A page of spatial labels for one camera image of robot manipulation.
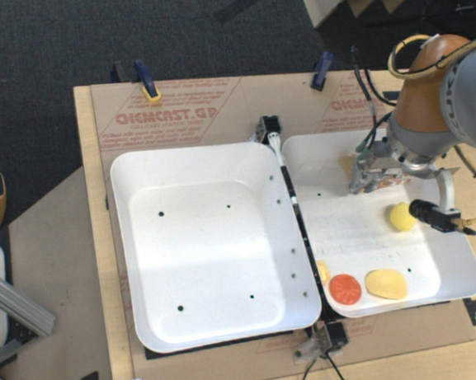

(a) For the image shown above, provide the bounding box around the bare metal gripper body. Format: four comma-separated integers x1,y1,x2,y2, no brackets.
350,135,441,185

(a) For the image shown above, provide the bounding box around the small yellow toy food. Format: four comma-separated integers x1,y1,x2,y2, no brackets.
314,258,332,288

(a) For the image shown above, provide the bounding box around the black cylinder on white bracket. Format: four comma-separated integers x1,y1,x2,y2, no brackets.
404,167,464,237

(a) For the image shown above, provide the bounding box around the red and white packet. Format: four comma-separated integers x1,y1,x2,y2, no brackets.
375,172,413,191

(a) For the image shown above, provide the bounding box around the yellow potato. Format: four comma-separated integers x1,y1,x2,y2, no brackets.
363,266,410,303

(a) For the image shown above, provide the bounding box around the thin black and white rod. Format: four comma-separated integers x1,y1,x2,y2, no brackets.
267,127,332,327

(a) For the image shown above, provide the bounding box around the yellow lemon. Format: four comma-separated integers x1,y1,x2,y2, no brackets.
388,200,419,235

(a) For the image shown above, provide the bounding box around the orange round slice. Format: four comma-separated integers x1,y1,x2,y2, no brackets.
327,272,364,307

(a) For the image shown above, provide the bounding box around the white plastic tray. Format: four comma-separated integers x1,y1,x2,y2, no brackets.
108,136,327,358
279,120,476,324

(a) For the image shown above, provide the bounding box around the brown cardboard board red print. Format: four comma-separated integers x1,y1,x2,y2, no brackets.
90,53,476,380

